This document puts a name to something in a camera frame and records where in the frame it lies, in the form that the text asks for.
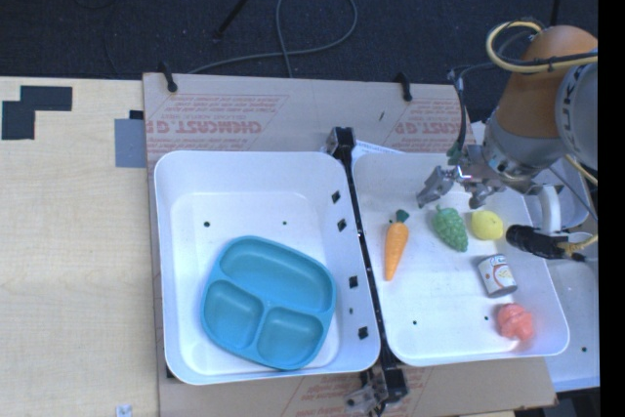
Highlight green grapes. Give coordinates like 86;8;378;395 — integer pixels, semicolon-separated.
431;204;470;254

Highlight orange carrot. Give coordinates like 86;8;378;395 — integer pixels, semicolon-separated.
383;208;412;282

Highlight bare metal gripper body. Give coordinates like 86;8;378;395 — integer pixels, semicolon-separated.
456;144;539;192

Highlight white paper slip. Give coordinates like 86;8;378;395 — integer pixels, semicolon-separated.
354;139;407;157

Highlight small white can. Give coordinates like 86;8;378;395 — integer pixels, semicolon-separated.
477;253;520;299

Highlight blue divided plate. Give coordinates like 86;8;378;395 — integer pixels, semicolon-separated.
199;234;338;372

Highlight black cylinder on white bracket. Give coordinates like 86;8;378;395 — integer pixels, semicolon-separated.
505;183;587;263

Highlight brown cardboard board, red print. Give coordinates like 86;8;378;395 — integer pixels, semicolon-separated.
142;72;559;417

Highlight yellow lemon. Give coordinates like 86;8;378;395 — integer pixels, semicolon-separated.
470;209;505;242

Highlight thin black rod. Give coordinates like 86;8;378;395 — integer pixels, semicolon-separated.
336;145;393;370

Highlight white plastic tray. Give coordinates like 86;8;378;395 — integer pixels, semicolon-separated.
352;152;571;368
153;149;382;387

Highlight orange lumpy toy food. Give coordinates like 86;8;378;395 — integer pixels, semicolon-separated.
496;302;534;341

